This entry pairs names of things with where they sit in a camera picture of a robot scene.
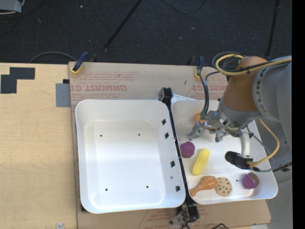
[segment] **corn toy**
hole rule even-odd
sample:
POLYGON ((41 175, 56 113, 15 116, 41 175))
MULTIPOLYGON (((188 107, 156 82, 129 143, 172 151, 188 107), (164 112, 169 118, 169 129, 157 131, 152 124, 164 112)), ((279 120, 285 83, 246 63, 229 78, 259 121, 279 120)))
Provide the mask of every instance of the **corn toy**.
POLYGON ((192 189, 190 189, 190 194, 192 197, 196 195, 197 192, 201 190, 211 190, 214 189, 218 184, 218 181, 213 176, 205 176, 200 184, 192 189))

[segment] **black floor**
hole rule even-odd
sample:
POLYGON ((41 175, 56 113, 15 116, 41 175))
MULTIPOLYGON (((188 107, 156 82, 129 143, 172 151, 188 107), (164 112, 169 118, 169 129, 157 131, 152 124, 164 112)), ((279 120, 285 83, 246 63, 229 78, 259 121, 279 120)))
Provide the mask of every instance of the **black floor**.
POLYGON ((271 59, 292 54, 292 0, 25 0, 22 13, 0 14, 0 62, 67 63, 83 52, 97 62, 206 64, 226 51, 271 59))

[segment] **toy food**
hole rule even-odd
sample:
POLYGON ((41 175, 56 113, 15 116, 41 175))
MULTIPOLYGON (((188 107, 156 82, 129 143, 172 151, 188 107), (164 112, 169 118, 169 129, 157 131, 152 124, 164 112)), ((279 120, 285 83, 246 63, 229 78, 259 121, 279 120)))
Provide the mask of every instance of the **toy food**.
POLYGON ((215 188, 216 193, 223 197, 229 196, 232 192, 232 184, 229 179, 225 177, 218 177, 217 181, 218 184, 215 188))
POLYGON ((194 155, 195 145, 192 142, 186 142, 180 145, 182 157, 189 158, 194 155))
POLYGON ((206 176, 204 177, 200 184, 192 189, 190 189, 190 194, 194 197, 197 192, 201 190, 210 190, 214 189, 218 184, 218 181, 213 176, 206 176))
POLYGON ((209 156, 210 151, 207 148, 203 148, 199 151, 192 167, 192 174, 194 176, 198 176, 201 174, 201 172, 205 168, 206 163, 208 162, 209 156))
POLYGON ((259 184, 259 179, 256 174, 250 172, 244 176, 243 184, 247 189, 256 188, 259 184))

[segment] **blue clamp handle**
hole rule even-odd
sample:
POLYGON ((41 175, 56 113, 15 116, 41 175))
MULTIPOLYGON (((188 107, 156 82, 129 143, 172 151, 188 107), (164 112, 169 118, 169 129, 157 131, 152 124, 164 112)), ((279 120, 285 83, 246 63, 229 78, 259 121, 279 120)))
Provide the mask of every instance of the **blue clamp handle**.
POLYGON ((70 69, 71 73, 76 74, 81 70, 81 64, 85 61, 85 59, 87 58, 88 53, 84 52, 81 57, 78 59, 78 61, 76 62, 76 64, 70 69))

